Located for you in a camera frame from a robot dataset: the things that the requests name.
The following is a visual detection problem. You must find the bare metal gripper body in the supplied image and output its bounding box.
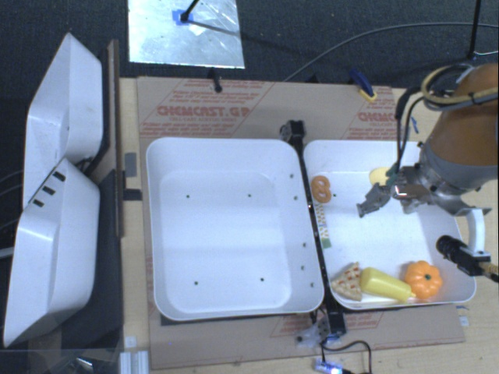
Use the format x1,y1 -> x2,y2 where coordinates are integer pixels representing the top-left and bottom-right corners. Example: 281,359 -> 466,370
391,164 -> 492,216

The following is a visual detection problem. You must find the pale yellow round biscuit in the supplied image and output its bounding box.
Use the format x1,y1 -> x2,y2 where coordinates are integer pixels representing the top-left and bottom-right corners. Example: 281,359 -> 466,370
368,166 -> 391,185

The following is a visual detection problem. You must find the white plastic tray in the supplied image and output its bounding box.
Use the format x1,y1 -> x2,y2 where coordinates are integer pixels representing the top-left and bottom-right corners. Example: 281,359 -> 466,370
303,139 -> 478,311
145,136 -> 326,322

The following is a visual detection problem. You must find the orange pretzel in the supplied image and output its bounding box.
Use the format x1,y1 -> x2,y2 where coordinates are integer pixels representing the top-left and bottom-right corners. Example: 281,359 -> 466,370
310,175 -> 333,204

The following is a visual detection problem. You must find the thin black and white rod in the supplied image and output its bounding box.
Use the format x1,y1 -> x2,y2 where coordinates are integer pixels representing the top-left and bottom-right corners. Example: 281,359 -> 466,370
292,138 -> 339,319

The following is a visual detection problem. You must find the pizza slice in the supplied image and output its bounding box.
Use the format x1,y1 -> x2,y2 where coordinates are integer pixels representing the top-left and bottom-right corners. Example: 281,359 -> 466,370
331,261 -> 364,302

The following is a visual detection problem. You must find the orange pumpkin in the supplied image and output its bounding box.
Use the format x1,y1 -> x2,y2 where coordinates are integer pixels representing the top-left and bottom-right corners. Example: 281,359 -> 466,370
403,259 -> 444,300

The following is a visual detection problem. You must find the brown cardboard board red print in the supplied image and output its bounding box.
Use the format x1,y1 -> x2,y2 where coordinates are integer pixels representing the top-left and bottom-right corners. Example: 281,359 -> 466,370
136,76 -> 467,371

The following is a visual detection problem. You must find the black cylinder on white bracket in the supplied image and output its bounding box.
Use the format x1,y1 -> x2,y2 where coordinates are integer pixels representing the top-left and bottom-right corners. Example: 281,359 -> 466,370
435,207 -> 494,277

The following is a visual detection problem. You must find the black block with thin wires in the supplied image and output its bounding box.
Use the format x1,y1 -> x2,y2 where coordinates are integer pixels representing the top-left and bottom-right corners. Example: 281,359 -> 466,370
279,119 -> 306,143
324,309 -> 348,337

